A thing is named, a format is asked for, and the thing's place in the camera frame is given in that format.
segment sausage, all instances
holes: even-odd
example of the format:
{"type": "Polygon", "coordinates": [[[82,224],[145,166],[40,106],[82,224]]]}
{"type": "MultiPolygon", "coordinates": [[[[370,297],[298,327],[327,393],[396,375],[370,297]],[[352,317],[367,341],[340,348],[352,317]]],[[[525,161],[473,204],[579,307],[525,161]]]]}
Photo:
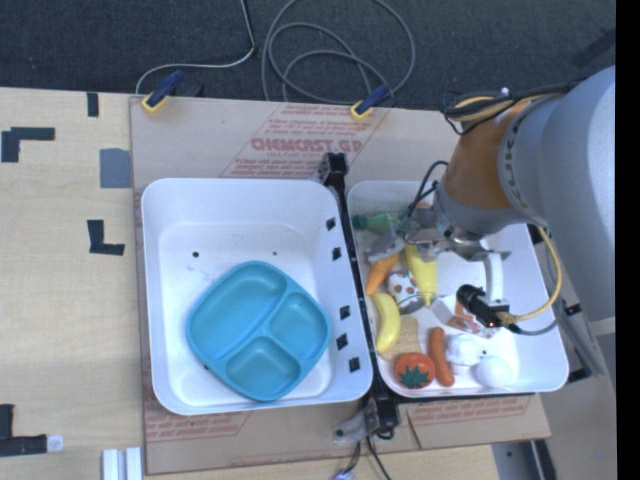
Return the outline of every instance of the sausage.
{"type": "Polygon", "coordinates": [[[444,329],[434,327],[429,333],[429,357],[436,365],[436,379],[440,385],[448,388],[453,386],[455,378],[444,355],[444,329]]]}

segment toy tomato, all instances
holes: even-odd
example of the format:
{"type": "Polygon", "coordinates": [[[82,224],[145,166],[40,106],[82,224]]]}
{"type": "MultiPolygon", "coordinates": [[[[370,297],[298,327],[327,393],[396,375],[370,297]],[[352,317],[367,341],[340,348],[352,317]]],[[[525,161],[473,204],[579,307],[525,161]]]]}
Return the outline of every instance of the toy tomato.
{"type": "Polygon", "coordinates": [[[402,385],[409,389],[420,389],[431,384],[436,376],[436,366],[428,355],[409,352],[398,358],[394,374],[402,385]]]}

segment gray cable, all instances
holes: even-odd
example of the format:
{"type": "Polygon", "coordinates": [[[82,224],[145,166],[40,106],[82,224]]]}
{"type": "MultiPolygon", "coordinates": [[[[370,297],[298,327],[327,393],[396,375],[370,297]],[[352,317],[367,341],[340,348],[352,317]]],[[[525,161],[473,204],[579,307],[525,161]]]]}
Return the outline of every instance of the gray cable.
{"type": "MultiPolygon", "coordinates": [[[[308,98],[312,99],[312,100],[316,100],[316,101],[321,101],[324,103],[330,103],[330,104],[336,104],[336,105],[343,105],[343,104],[351,104],[353,103],[353,101],[349,101],[349,102],[345,102],[345,101],[337,101],[337,100],[332,100],[332,99],[328,99],[328,98],[323,98],[320,96],[317,96],[313,93],[310,93],[304,89],[302,89],[301,87],[299,87],[298,85],[294,84],[289,78],[288,78],[288,74],[291,71],[291,68],[297,64],[298,62],[300,62],[301,60],[305,59],[305,58],[309,58],[309,57],[313,57],[313,56],[321,56],[321,55],[327,55],[327,56],[336,56],[339,58],[343,58],[343,59],[347,59],[353,63],[355,63],[358,66],[358,69],[360,70],[360,74],[364,80],[365,86],[367,87],[367,90],[369,92],[371,92],[371,86],[369,84],[369,81],[367,79],[365,70],[363,68],[367,68],[367,70],[371,71],[371,73],[373,73],[376,77],[378,77],[380,79],[380,81],[382,83],[387,84],[387,82],[385,81],[384,77],[382,77],[382,75],[376,70],[374,69],[370,64],[364,62],[362,59],[358,58],[356,55],[354,55],[353,51],[351,50],[351,48],[349,48],[349,46],[346,44],[345,41],[343,41],[341,38],[339,38],[336,34],[328,31],[326,28],[324,27],[320,27],[319,25],[313,24],[313,23],[295,23],[295,24],[289,24],[289,25],[284,25],[283,27],[277,28],[278,27],[278,23],[280,22],[280,20],[282,19],[283,15],[296,3],[298,3],[301,0],[290,0],[276,15],[275,19],[273,20],[273,22],[271,23],[271,26],[269,27],[269,31],[267,33],[267,38],[266,38],[266,48],[264,49],[264,51],[262,52],[262,62],[261,62],[261,71],[262,71],[262,88],[263,88],[263,92],[264,92],[264,97],[265,100],[270,101],[270,96],[269,96],[269,92],[267,89],[267,79],[266,79],[266,71],[267,71],[267,59],[270,62],[271,68],[273,69],[273,71],[275,72],[276,76],[280,79],[280,81],[283,84],[283,95],[285,97],[285,101],[286,101],[286,88],[290,88],[293,89],[294,91],[307,96],[308,98]],[[284,30],[284,29],[289,29],[289,28],[293,28],[293,27],[306,27],[306,28],[310,28],[312,30],[318,30],[324,34],[329,35],[330,37],[332,37],[334,40],[336,40],[340,46],[342,46],[345,50],[345,52],[340,52],[340,51],[333,51],[333,50],[314,50],[311,52],[307,52],[305,54],[302,54],[298,57],[296,57],[288,66],[287,68],[282,71],[278,68],[277,63],[275,62],[275,57],[273,55],[273,42],[275,40],[275,38],[284,30]]],[[[382,7],[386,12],[388,12],[389,14],[391,14],[391,16],[398,22],[400,23],[401,27],[403,28],[405,34],[407,35],[407,38],[409,40],[409,45],[410,45],[410,56],[409,56],[409,67],[407,69],[407,72],[405,74],[405,76],[400,80],[400,82],[398,82],[394,87],[389,87],[391,94],[393,95],[393,93],[397,92],[409,79],[409,77],[411,76],[411,73],[413,72],[413,68],[415,65],[415,42],[413,40],[413,35],[411,34],[411,30],[409,29],[409,27],[406,25],[406,23],[403,21],[403,19],[400,17],[400,15],[394,11],[391,7],[389,7],[386,3],[384,3],[382,0],[370,0],[376,4],[378,4],[380,7],[382,7]]]]}
{"type": "Polygon", "coordinates": [[[253,31],[251,30],[251,23],[249,22],[249,14],[247,12],[247,5],[244,0],[240,0],[240,7],[242,8],[242,15],[244,16],[245,26],[247,27],[247,34],[249,35],[249,41],[251,42],[251,46],[247,53],[245,53],[241,58],[234,62],[230,62],[228,64],[164,64],[162,66],[155,67],[147,71],[142,77],[138,80],[136,84],[136,92],[135,94],[140,94],[140,87],[142,82],[144,82],[145,78],[147,78],[152,73],[156,71],[160,71],[162,69],[181,69],[181,68],[198,68],[198,69],[226,69],[232,68],[235,66],[239,66],[246,60],[248,60],[256,50],[256,43],[253,37],[253,31]]]}

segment black connector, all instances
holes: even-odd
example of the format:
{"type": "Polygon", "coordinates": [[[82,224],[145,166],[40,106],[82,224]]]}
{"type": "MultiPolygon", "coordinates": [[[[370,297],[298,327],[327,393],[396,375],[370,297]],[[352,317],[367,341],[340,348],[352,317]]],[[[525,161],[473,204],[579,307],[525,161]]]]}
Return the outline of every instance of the black connector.
{"type": "Polygon", "coordinates": [[[473,314],[485,327],[500,327],[498,313],[508,313],[509,304],[504,300],[489,300],[482,288],[464,284],[456,292],[457,301],[473,314]]]}

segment cardboard box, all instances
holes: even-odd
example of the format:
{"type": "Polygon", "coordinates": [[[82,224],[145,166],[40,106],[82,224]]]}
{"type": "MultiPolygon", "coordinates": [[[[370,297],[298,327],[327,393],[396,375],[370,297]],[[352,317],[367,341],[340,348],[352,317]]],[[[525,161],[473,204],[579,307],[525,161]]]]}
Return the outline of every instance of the cardboard box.
{"type": "MultiPolygon", "coordinates": [[[[343,152],[347,187],[363,180],[419,181],[435,160],[448,160],[457,136],[437,112],[374,109],[355,122],[348,107],[172,98],[149,114],[130,99],[138,258],[144,424],[148,474],[347,457],[334,426],[358,402],[178,416],[154,396],[140,197],[170,177],[313,178],[326,152],[343,152]]],[[[399,406],[400,425],[381,453],[544,438],[548,423],[538,395],[438,400],[399,406]]]]}

